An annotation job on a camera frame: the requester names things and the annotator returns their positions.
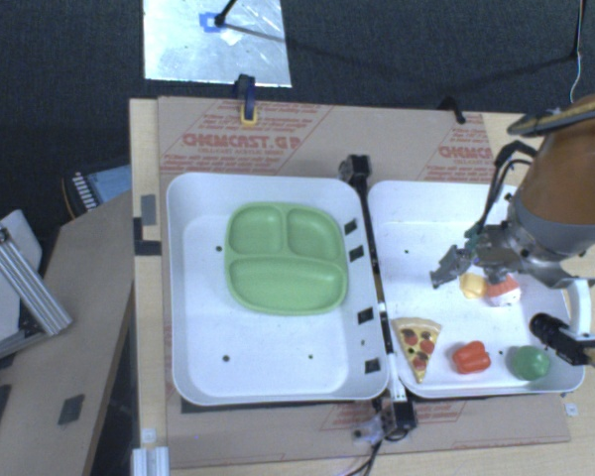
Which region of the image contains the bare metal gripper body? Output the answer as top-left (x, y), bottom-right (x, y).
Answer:
top-left (469, 222), bottom-right (584, 289)

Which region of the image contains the white and red toy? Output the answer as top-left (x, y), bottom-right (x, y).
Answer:
top-left (484, 274), bottom-right (523, 309)

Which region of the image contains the yellow toy block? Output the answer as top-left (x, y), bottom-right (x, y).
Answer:
top-left (458, 272), bottom-right (489, 300)

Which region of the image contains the white plastic tray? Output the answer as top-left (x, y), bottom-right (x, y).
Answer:
top-left (366, 179), bottom-right (586, 399)
top-left (166, 172), bottom-right (391, 407)

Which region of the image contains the thin black and white rod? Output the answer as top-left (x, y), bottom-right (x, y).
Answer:
top-left (354, 176), bottom-right (406, 402)

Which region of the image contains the toy pizza slice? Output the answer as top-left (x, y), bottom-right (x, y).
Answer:
top-left (390, 316), bottom-right (443, 385)

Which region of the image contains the red toy bell pepper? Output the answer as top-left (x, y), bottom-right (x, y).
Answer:
top-left (450, 340), bottom-right (493, 376)

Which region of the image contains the green toy apple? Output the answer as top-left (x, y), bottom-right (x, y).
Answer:
top-left (506, 344), bottom-right (551, 382)

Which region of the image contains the green divided plate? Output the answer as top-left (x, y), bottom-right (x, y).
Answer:
top-left (223, 201), bottom-right (349, 316)

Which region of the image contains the brown cardboard board red print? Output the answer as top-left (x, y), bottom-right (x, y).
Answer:
top-left (156, 95), bottom-right (572, 470)

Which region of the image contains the black cylinder on white bracket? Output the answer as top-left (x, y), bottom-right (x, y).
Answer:
top-left (529, 276), bottom-right (595, 367)

